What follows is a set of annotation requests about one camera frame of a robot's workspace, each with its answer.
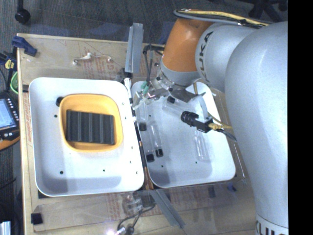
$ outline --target black grooved block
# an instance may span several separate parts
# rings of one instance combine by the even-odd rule
[[[67,110],[66,140],[114,144],[113,116]]]

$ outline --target green part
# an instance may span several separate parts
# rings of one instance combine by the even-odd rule
[[[144,81],[142,84],[141,84],[141,89],[144,89],[145,87],[146,87],[146,85],[147,85],[147,81]]]
[[[145,94],[148,92],[148,89],[149,89],[149,86],[146,86],[146,87],[143,89],[142,93],[145,95]]]

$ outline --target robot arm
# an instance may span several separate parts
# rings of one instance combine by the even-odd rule
[[[200,78],[225,92],[254,191],[257,234],[289,234],[287,46],[288,22],[256,29],[178,19],[157,77],[134,97],[134,108],[169,94],[188,102],[194,95],[185,88]]]

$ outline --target end effector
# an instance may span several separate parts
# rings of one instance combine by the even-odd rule
[[[171,95],[183,102],[189,102],[197,95],[188,92],[186,88],[192,83],[185,85],[179,85],[171,81],[162,71],[158,69],[157,76],[151,79],[149,82],[144,82],[141,85],[141,90],[137,91],[133,96],[133,109],[139,107],[140,104],[150,104],[156,100],[159,100],[162,96]]]

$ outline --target monitor screen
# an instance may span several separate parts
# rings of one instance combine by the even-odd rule
[[[7,108],[5,99],[0,99],[0,130],[15,127],[14,118]]]

